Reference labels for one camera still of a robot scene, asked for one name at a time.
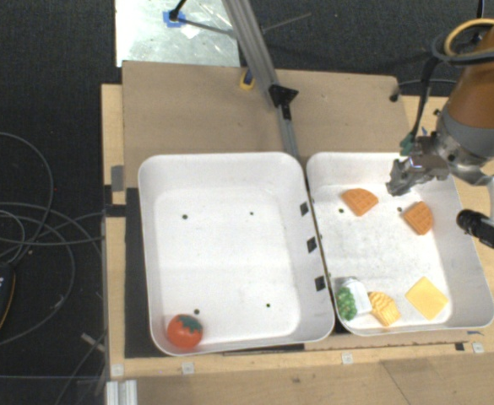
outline blue tape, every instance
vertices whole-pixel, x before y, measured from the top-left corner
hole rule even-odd
[[[170,12],[171,10],[162,13],[162,18],[166,23],[167,27],[170,27],[171,29],[176,29],[185,24],[185,19],[187,18],[185,17],[185,14],[183,12],[179,11],[179,14],[177,15],[177,21],[171,21]]]

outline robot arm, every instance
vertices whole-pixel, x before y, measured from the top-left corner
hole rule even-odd
[[[465,24],[485,23],[479,20]],[[454,62],[468,62],[469,66],[463,70],[439,113],[436,131],[425,137],[409,135],[413,143],[408,157],[394,161],[387,188],[391,195],[399,196],[409,192],[415,184],[435,178],[445,180],[449,174],[473,186],[487,186],[491,195],[491,217],[464,210],[457,223],[481,242],[494,247],[494,176],[481,170],[494,159],[494,25],[474,52],[465,55],[455,55],[451,48],[454,37],[462,32],[455,31],[446,39],[445,56]],[[433,55],[445,58],[436,50]]]

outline toy food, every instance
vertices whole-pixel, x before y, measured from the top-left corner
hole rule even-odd
[[[384,326],[390,326],[400,318],[399,310],[394,300],[387,294],[378,291],[368,294],[372,305],[372,314]]]
[[[357,216],[362,216],[378,204],[376,195],[360,187],[346,191],[341,197]]]
[[[356,300],[348,287],[341,287],[337,293],[337,309],[340,316],[351,321],[357,315]]]
[[[449,302],[432,282],[423,277],[406,293],[406,299],[429,321],[433,320]]]
[[[432,213],[427,205],[419,201],[404,214],[404,220],[419,235],[425,235],[432,228]]]
[[[190,315],[176,315],[168,324],[167,335],[179,348],[194,348],[202,340],[202,325]]]

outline metal hinge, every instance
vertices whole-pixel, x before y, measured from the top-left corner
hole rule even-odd
[[[106,383],[106,405],[138,405],[136,380],[108,381]]]

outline white tray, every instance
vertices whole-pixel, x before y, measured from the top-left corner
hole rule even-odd
[[[325,338],[334,309],[299,163],[282,153],[161,155],[138,173],[150,331],[170,355]],[[204,337],[166,337],[177,314]]]
[[[343,325],[357,335],[483,327],[494,318],[494,302],[469,235],[457,226],[462,209],[453,179],[417,185],[402,197],[388,194],[385,183],[397,154],[320,153],[307,163],[312,203],[332,284],[356,277],[367,291],[382,291],[396,302],[401,319],[382,327],[371,316]],[[348,189],[374,193],[379,204],[356,217],[341,199]],[[434,225],[419,236],[404,221],[417,201],[432,211]],[[426,276],[449,299],[432,321],[404,297]]]

